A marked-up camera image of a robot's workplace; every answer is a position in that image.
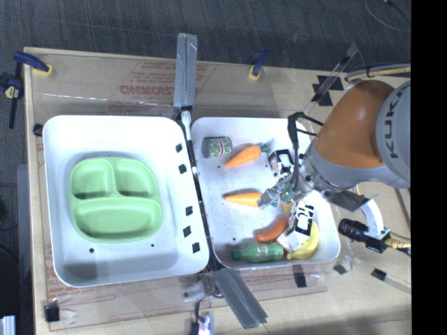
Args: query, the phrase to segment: toy hot dog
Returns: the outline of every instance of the toy hot dog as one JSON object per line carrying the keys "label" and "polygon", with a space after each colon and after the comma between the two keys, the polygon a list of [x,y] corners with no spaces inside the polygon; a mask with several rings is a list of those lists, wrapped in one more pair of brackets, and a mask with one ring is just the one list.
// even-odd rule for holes
{"label": "toy hot dog", "polygon": [[279,235],[286,230],[288,227],[288,219],[286,217],[281,217],[273,228],[268,231],[260,232],[256,235],[256,241],[260,243],[266,243],[274,241]]}

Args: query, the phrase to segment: sink basin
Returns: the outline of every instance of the sink basin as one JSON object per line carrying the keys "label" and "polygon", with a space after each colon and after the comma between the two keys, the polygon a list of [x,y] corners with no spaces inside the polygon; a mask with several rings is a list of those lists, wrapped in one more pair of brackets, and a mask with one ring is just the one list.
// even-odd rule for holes
{"label": "sink basin", "polygon": [[195,274],[209,249],[180,126],[57,116],[43,129],[54,270],[88,287]]}

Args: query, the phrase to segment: green bottle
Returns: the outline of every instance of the green bottle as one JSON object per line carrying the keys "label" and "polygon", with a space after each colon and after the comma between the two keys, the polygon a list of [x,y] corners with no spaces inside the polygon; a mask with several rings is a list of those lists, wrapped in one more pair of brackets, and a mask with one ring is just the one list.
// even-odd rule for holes
{"label": "green bottle", "polygon": [[271,244],[252,244],[245,249],[233,249],[233,260],[246,260],[250,263],[271,262],[280,260],[284,256],[284,249],[278,242]]}

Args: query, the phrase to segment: green soda can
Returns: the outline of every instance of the green soda can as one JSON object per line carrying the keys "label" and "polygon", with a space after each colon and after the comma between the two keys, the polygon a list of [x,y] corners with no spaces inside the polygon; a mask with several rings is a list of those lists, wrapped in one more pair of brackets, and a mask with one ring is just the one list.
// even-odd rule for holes
{"label": "green soda can", "polygon": [[205,137],[202,141],[204,158],[230,156],[233,146],[229,137]]}

